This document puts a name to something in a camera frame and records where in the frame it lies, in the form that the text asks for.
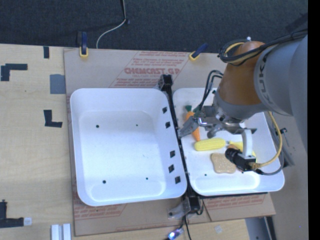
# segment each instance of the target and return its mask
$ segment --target black fabric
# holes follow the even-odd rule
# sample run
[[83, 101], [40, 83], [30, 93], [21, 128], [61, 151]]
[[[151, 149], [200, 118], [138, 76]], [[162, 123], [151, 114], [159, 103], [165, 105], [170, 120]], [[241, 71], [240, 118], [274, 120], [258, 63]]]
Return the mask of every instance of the black fabric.
[[[192, 52], [207, 43], [217, 53], [234, 39], [269, 42], [308, 27], [308, 0], [124, 1], [130, 24], [107, 33], [100, 48]], [[123, 17], [121, 0], [0, 0], [0, 43], [76, 47], [84, 31], [95, 48]]]

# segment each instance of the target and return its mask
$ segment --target yellow cable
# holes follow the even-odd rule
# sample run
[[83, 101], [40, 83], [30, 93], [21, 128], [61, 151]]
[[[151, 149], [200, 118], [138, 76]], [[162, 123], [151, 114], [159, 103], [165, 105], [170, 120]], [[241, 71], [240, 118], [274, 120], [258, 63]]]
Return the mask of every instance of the yellow cable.
[[252, 162], [252, 163], [250, 163], [252, 169], [258, 169], [258, 168], [261, 168], [263, 166], [267, 166], [267, 165], [271, 164], [272, 162], [274, 162], [279, 157], [279, 155], [281, 153], [281, 150], [282, 150], [282, 135], [281, 135], [281, 132], [279, 130], [277, 122], [276, 122], [274, 116], [272, 115], [272, 113], [270, 111], [268, 111], [268, 114], [269, 114], [269, 116], [270, 116], [270, 118], [271, 118], [271, 120], [272, 120], [272, 122], [274, 124], [275, 130], [276, 130], [276, 132], [278, 134], [278, 137], [279, 137], [278, 151], [276, 152], [275, 156], [271, 160], [269, 160], [267, 162], [263, 162], [263, 163]]

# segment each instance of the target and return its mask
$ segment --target cardboard sheet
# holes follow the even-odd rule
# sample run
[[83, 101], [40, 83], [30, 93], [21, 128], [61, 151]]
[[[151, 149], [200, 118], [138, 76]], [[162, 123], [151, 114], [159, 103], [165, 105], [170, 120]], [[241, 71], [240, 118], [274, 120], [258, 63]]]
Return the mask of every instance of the cardboard sheet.
[[[202, 53], [196, 61], [187, 52], [90, 49], [81, 58], [78, 48], [64, 50], [74, 228], [76, 236], [132, 231], [180, 225], [168, 219], [167, 210], [180, 198], [91, 207], [77, 195], [70, 96], [80, 88], [153, 88], [162, 74], [173, 78], [172, 90], [203, 88], [211, 70], [224, 71], [217, 54]], [[270, 194], [227, 196], [205, 199], [202, 215], [189, 218], [190, 224], [208, 223], [275, 214]]]

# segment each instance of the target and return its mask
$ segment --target wooden tabletop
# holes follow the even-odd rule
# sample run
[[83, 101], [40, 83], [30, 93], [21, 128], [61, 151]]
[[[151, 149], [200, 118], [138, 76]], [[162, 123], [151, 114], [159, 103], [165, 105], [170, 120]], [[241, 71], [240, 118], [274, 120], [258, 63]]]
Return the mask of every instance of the wooden tabletop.
[[[50, 92], [50, 75], [64, 75], [63, 47], [0, 44], [0, 65], [27, 64], [0, 81], [0, 200], [7, 218], [30, 217], [31, 226], [0, 228], [0, 238], [50, 239], [54, 224], [71, 224], [72, 239], [162, 240], [168, 228], [75, 237], [66, 95]], [[44, 110], [62, 127], [45, 127]], [[248, 240], [244, 219], [189, 225], [193, 240]], [[181, 240], [187, 240], [185, 232]]]

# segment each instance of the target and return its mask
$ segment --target white tray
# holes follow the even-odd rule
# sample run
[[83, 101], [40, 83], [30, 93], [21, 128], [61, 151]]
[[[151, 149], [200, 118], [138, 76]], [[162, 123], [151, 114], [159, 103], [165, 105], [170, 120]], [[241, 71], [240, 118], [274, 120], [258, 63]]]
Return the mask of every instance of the white tray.
[[182, 196], [187, 181], [166, 95], [83, 88], [70, 98], [77, 192], [89, 206]]
[[[194, 109], [201, 102], [203, 95], [203, 88], [182, 88], [174, 92], [173, 104], [180, 128], [185, 121], [187, 113], [185, 106], [191, 105], [192, 109]], [[214, 95], [211, 93], [204, 105], [211, 105], [213, 98]], [[276, 148], [264, 113], [255, 114], [245, 121], [242, 127], [257, 128], [256, 132], [252, 135], [252, 141], [253, 151], [257, 156], [258, 163], [266, 162], [274, 157]], [[200, 127], [199, 129], [201, 138], [207, 139], [207, 132], [204, 127]], [[241, 135], [232, 135], [225, 130], [219, 131], [216, 137], [226, 141], [242, 141]], [[285, 183], [282, 171], [275, 175], [259, 175], [252, 171], [241, 173], [239, 170], [232, 174], [216, 173], [210, 160], [210, 155], [212, 153], [225, 153], [225, 147], [212, 151], [196, 151], [194, 148], [195, 140], [191, 134], [182, 137], [181, 143], [191, 187], [202, 196], [273, 192], [280, 190]], [[264, 172], [274, 172], [279, 166], [280, 162], [276, 160], [270, 165], [262, 167], [261, 170]]]

